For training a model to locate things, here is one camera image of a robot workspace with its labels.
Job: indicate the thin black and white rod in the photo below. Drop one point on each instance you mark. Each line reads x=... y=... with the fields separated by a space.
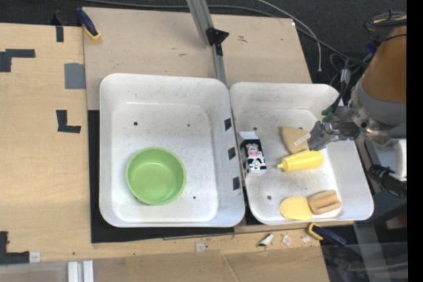
x=220 y=66

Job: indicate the tan wedge with white label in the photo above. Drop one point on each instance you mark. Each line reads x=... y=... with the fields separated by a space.
x=292 y=138

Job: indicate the tan hot dog bun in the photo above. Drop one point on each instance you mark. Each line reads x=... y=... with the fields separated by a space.
x=324 y=202

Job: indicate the white plastic tray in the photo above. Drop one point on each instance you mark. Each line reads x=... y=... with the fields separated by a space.
x=165 y=89
x=297 y=181

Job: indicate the yellow mustard bottle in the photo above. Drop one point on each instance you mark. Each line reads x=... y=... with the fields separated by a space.
x=304 y=160

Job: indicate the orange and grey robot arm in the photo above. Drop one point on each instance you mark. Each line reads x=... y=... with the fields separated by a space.
x=386 y=66

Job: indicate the yellow oval slice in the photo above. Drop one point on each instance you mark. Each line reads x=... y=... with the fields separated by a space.
x=295 y=208

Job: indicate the white cow print milk carton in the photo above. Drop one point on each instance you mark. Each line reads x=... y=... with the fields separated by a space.
x=253 y=155

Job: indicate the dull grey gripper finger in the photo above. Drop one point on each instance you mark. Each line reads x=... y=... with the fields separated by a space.
x=321 y=144
x=317 y=131

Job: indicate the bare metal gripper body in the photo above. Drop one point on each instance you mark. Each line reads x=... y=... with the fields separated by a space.
x=347 y=128

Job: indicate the green bowl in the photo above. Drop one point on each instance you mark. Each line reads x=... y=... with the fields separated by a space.
x=155 y=176

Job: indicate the black cylinder on white bracket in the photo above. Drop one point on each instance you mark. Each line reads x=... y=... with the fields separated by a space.
x=393 y=171

